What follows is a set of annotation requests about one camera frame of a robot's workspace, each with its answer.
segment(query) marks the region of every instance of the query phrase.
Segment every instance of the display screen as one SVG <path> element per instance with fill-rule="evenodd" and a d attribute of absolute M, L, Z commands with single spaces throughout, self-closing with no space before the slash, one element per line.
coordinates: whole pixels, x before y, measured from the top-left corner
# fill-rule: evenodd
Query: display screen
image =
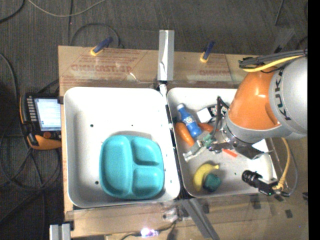
<path fill-rule="evenodd" d="M 61 130 L 60 104 L 56 98 L 35 98 L 34 104 L 41 131 Z"/>

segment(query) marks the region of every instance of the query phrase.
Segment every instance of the blue clamp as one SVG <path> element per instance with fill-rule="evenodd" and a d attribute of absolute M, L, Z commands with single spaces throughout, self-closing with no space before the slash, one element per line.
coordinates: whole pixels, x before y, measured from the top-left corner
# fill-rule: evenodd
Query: blue clamp
<path fill-rule="evenodd" d="M 93 56 L 97 56 L 99 53 L 103 51 L 104 47 L 108 47 L 109 44 L 113 42 L 113 38 L 110 36 L 107 39 L 100 42 L 97 46 L 93 47 L 90 52 Z"/>
<path fill-rule="evenodd" d="M 211 53 L 212 48 L 215 45 L 215 41 L 210 41 L 210 43 L 208 44 L 208 46 L 206 47 L 206 49 L 204 50 L 204 52 L 201 55 L 200 61 L 203 63 L 207 63 L 209 60 L 209 55 Z"/>

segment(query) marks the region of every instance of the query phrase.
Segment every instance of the gray carpet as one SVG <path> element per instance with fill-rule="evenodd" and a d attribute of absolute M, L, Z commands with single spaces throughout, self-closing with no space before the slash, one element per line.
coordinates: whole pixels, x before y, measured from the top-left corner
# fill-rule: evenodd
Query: gray carpet
<path fill-rule="evenodd" d="M 100 0 L 32 0 L 44 10 L 68 15 Z M 0 53 L 12 66 L 17 95 L 37 92 L 58 78 L 58 46 L 93 47 L 112 36 L 113 48 L 157 50 L 159 30 L 175 31 L 175 51 L 201 52 L 215 40 L 214 53 L 265 55 L 304 49 L 308 43 L 308 0 L 108 0 L 72 17 L 40 11 L 27 0 L 0 0 Z M 48 89 L 54 92 L 56 85 Z M 0 136 L 18 115 L 14 82 L 0 58 Z M 9 174 L 26 156 L 14 119 L 1 146 L 3 165 Z M 38 187 L 55 172 L 59 154 L 37 151 L 28 158 L 17 178 Z M 19 208 L 29 191 L 12 184 L 0 188 L 0 239 L 48 239 L 50 224 L 63 222 L 62 178 L 37 191 Z M 6 182 L 0 172 L 0 184 Z"/>

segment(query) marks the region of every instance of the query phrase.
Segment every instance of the bottle cap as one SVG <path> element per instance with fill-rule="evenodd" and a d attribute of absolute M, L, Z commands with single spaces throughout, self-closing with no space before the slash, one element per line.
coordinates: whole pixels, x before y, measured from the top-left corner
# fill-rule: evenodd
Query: bottle cap
<path fill-rule="evenodd" d="M 176 106 L 176 109 L 179 110 L 179 109 L 184 108 L 184 107 L 185 107 L 185 105 L 181 103 L 178 106 Z"/>

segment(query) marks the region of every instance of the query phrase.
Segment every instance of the toy carrot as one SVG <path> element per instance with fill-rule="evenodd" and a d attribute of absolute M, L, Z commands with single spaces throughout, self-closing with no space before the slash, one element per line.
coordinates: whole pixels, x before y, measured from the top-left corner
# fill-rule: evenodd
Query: toy carrot
<path fill-rule="evenodd" d="M 197 124 L 202 131 L 207 131 L 207 132 L 211 133 L 214 129 L 214 127 L 208 123 L 198 122 Z"/>
<path fill-rule="evenodd" d="M 195 144 L 187 126 L 183 122 L 177 122 L 174 129 L 181 139 L 183 139 L 189 146 L 193 146 Z"/>

